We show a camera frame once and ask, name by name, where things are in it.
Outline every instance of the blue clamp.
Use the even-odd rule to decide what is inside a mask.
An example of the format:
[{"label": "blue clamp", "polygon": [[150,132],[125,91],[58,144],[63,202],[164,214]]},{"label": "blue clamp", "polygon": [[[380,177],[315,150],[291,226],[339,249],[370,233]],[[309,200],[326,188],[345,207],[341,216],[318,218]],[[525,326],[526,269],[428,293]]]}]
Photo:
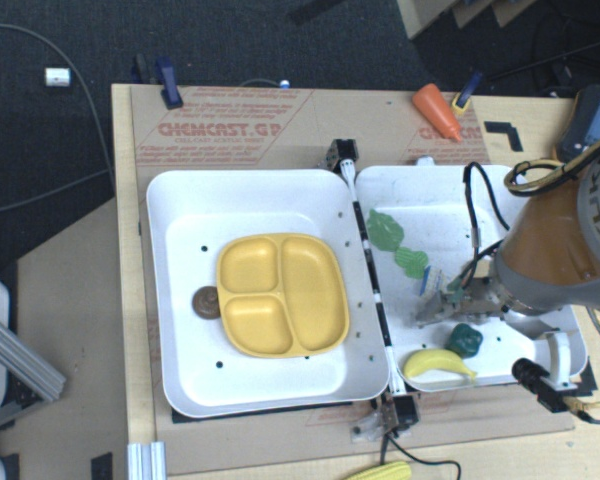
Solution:
[{"label": "blue clamp", "polygon": [[175,69],[169,57],[162,56],[156,59],[156,73],[159,82],[164,85],[164,89],[160,94],[162,94],[162,99],[167,108],[171,110],[182,107],[182,97],[176,85]]}]

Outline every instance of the yellow object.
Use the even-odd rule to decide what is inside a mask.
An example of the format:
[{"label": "yellow object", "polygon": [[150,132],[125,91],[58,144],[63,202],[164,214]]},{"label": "yellow object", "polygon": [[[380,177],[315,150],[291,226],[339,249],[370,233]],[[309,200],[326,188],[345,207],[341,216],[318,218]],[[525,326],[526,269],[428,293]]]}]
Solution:
[{"label": "yellow object", "polygon": [[415,107],[428,119],[445,139],[462,142],[462,125],[456,119],[440,89],[435,84],[427,84],[411,98]]},{"label": "yellow object", "polygon": [[310,235],[254,235],[229,243],[217,265],[229,340],[257,357],[309,356],[349,330],[344,282],[333,251]]},{"label": "yellow object", "polygon": [[[576,173],[582,169],[582,164],[587,162],[591,156],[600,153],[600,140],[589,146],[582,154],[575,157],[570,162],[563,164],[558,160],[539,159],[520,162],[515,165],[511,171],[505,176],[504,184],[515,195],[532,196],[537,190],[547,189],[551,185],[557,183],[560,179],[568,177],[575,178]],[[546,176],[530,181],[528,183],[518,184],[517,178],[520,174],[524,174],[531,169],[552,169]]]},{"label": "yellow object", "polygon": [[573,396],[565,396],[562,400],[574,414],[577,412],[586,412],[591,409],[600,409],[600,402],[583,402]]},{"label": "yellow object", "polygon": [[467,111],[467,109],[469,108],[469,106],[471,105],[471,100],[467,101],[467,103],[465,104],[464,107],[459,107],[458,106],[458,100],[460,99],[460,95],[462,93],[458,93],[456,94],[453,99],[451,100],[451,110],[453,110],[453,113],[459,117],[463,116],[464,113]]},{"label": "yellow object", "polygon": [[384,466],[367,469],[345,480],[410,480],[411,466],[406,462],[391,462]]},{"label": "yellow object", "polygon": [[419,350],[411,354],[402,368],[402,373],[406,379],[410,379],[429,370],[460,373],[471,379],[477,375],[464,364],[458,354],[447,349]]}]

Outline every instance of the yellow plate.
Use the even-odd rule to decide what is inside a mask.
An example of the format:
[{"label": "yellow plate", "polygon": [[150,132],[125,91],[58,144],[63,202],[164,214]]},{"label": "yellow plate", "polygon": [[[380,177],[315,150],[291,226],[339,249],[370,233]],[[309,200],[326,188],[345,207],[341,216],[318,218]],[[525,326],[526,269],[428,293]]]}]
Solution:
[{"label": "yellow plate", "polygon": [[349,310],[338,261],[322,240],[278,233],[240,238],[217,268],[222,323],[257,357],[309,356],[344,340]]}]

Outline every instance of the black bracket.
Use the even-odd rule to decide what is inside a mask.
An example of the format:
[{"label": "black bracket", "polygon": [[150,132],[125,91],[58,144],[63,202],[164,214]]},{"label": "black bracket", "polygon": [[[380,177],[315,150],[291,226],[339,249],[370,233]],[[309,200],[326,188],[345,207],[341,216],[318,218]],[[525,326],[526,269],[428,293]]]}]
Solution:
[{"label": "black bracket", "polygon": [[511,123],[502,123],[498,121],[485,121],[484,127],[489,133],[506,133],[509,138],[509,146],[512,151],[522,151],[522,142],[518,130]]},{"label": "black bracket", "polygon": [[358,147],[354,139],[334,139],[318,168],[338,174],[342,160],[351,160],[355,163],[358,158]]}]

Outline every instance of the toy banana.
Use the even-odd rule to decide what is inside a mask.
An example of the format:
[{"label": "toy banana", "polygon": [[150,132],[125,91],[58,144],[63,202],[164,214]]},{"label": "toy banana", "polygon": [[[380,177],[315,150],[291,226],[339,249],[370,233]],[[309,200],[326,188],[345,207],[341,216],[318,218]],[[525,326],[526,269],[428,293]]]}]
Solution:
[{"label": "toy banana", "polygon": [[462,362],[458,354],[446,349],[419,350],[411,354],[402,368],[402,373],[405,378],[410,379],[429,370],[460,373],[471,379],[477,375]]},{"label": "toy banana", "polygon": [[411,467],[406,462],[391,462],[347,477],[346,480],[409,480]]}]

